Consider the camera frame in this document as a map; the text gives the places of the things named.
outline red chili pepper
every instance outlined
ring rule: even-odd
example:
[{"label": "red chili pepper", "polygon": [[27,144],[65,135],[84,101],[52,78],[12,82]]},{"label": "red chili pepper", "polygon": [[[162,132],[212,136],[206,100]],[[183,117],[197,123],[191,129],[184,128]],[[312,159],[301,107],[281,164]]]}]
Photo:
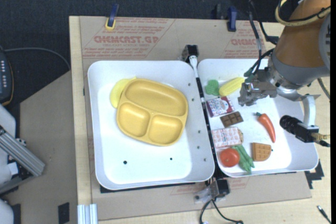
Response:
[{"label": "red chili pepper", "polygon": [[256,113],[258,116],[258,122],[260,122],[267,130],[269,136],[271,137],[272,142],[275,142],[275,130],[272,121],[270,118],[264,113],[260,114],[259,112]]}]

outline corn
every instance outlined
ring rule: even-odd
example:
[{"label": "corn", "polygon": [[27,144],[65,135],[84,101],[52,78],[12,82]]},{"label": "corn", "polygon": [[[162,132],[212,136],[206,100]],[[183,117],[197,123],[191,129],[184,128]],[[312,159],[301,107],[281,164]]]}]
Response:
[{"label": "corn", "polygon": [[238,77],[235,79],[231,79],[227,83],[225,83],[223,86],[219,89],[220,96],[228,96],[231,93],[235,92],[236,90],[240,89],[242,86],[241,84],[245,81],[244,78]]}]

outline red tomato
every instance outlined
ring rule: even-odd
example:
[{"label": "red tomato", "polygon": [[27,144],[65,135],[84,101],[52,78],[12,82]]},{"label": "red tomato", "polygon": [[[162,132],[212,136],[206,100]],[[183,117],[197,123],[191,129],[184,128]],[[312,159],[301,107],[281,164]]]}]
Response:
[{"label": "red tomato", "polygon": [[234,148],[227,148],[220,153],[219,158],[225,167],[233,167],[239,163],[240,155]]}]

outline yellow cable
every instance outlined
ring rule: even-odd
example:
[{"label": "yellow cable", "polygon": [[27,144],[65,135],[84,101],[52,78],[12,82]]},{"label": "yellow cable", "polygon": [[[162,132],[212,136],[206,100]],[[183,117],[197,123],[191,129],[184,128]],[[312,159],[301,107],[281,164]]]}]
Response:
[{"label": "yellow cable", "polygon": [[306,24],[310,24],[315,22],[316,20],[323,18],[325,15],[328,15],[331,12],[331,7],[326,8],[325,10],[323,10],[321,13],[316,14],[315,16],[313,16],[310,19],[307,20],[301,20],[301,21],[297,21],[297,22],[287,22],[283,19],[280,18],[279,12],[280,12],[280,8],[283,6],[284,3],[286,3],[289,0],[281,0],[279,6],[276,8],[275,10],[275,18],[276,20],[281,23],[282,25],[285,26],[302,26],[302,25],[306,25]]}]

